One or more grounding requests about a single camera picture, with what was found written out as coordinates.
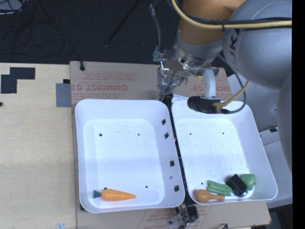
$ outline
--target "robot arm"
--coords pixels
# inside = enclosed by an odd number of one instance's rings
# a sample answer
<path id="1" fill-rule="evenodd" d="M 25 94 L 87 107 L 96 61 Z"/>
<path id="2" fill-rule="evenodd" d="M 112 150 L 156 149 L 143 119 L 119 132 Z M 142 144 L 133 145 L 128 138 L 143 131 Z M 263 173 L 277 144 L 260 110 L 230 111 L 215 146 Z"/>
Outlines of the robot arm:
<path id="1" fill-rule="evenodd" d="M 206 85 L 213 86 L 213 75 L 206 72 L 217 75 L 211 63 L 221 50 L 232 70 L 247 80 L 281 88 L 291 72 L 292 0 L 183 0 L 183 12 L 175 0 L 172 3 L 181 19 L 173 49 L 160 56 L 161 97 L 190 75 L 204 77 Z M 205 95 L 203 109 L 193 109 L 221 113 L 225 105 L 215 103 L 213 92 Z"/>

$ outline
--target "yellow cable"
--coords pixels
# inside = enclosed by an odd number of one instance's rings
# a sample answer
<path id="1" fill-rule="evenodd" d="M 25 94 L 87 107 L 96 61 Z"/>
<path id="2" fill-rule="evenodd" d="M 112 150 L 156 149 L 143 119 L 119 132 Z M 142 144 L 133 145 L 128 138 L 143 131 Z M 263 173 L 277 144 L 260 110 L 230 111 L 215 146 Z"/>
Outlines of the yellow cable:
<path id="1" fill-rule="evenodd" d="M 247 81 L 246 84 L 243 86 L 243 88 L 235 94 L 233 97 L 231 97 L 228 101 L 222 102 L 222 103 L 213 103 L 213 106 L 215 106 L 217 109 L 222 109 L 223 107 L 227 106 L 230 102 L 235 100 L 240 94 L 242 94 L 246 88 L 249 86 L 250 82 Z"/>
<path id="2" fill-rule="evenodd" d="M 189 22 L 193 26 L 197 26 L 203 29 L 212 29 L 212 30 L 222 30 L 225 29 L 243 29 L 243 28 L 266 28 L 266 27 L 277 27 L 277 26 L 292 26 L 292 21 L 275 21 L 275 22 L 263 22 L 263 23 L 255 23 L 255 24 L 235 24 L 235 25 L 211 25 L 211 24 L 202 24 L 196 22 L 189 17 L 187 17 L 178 7 L 175 0 L 171 0 L 172 5 L 176 12 L 180 15 L 182 19 Z"/>

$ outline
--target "cardboard sheet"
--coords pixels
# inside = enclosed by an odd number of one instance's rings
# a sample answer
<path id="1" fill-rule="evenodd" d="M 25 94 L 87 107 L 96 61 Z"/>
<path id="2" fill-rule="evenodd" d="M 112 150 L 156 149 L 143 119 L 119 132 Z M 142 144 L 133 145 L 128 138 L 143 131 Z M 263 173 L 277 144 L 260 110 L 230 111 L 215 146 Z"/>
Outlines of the cardboard sheet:
<path id="1" fill-rule="evenodd" d="M 153 64 L 126 64 L 109 62 L 70 62 L 71 103 L 73 121 L 74 165 L 78 229 L 169 229 L 167 219 L 176 214 L 174 208 L 140 209 L 93 214 L 81 209 L 78 190 L 78 159 L 74 109 L 86 98 L 96 99 L 158 99 L 157 68 Z M 216 80 L 216 97 L 226 101 L 231 89 L 224 69 Z M 175 94 L 190 97 L 204 95 L 203 79 L 190 79 L 175 89 Z M 228 223 L 229 228 L 267 225 L 271 223 L 265 201 L 227 203 L 197 206 L 199 218 L 187 228 L 217 229 Z"/>

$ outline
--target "toy carrot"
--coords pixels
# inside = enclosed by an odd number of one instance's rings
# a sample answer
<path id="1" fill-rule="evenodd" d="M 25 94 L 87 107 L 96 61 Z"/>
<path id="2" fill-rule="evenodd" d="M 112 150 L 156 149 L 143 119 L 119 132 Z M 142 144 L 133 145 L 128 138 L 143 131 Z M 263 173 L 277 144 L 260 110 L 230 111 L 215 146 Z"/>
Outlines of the toy carrot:
<path id="1" fill-rule="evenodd" d="M 107 201 L 121 201 L 136 198 L 134 194 L 126 193 L 114 189 L 104 189 L 103 192 L 94 191 L 93 198 L 103 198 Z"/>

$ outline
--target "white plastic tray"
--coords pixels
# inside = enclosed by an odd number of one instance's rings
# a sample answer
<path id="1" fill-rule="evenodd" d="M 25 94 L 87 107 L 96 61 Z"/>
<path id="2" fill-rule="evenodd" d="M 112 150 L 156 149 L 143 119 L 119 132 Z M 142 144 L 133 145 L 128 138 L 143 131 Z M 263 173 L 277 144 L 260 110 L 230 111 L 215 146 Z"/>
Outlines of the white plastic tray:
<path id="1" fill-rule="evenodd" d="M 225 108 L 235 110 L 241 105 L 233 101 Z M 195 202 L 205 205 L 276 197 L 275 178 L 249 106 L 235 114 L 205 114 L 180 100 L 173 104 L 172 112 L 187 187 Z M 250 173 L 256 175 L 256 185 L 243 198 L 233 193 L 224 201 L 200 203 L 194 198 L 196 190 L 206 189 L 208 180 L 225 184 L 234 174 Z"/>
<path id="2" fill-rule="evenodd" d="M 103 213 L 182 204 L 185 190 L 165 104 L 85 99 L 76 105 L 75 118 L 84 209 Z M 94 190 L 105 187 L 136 198 L 117 202 L 93 198 Z"/>

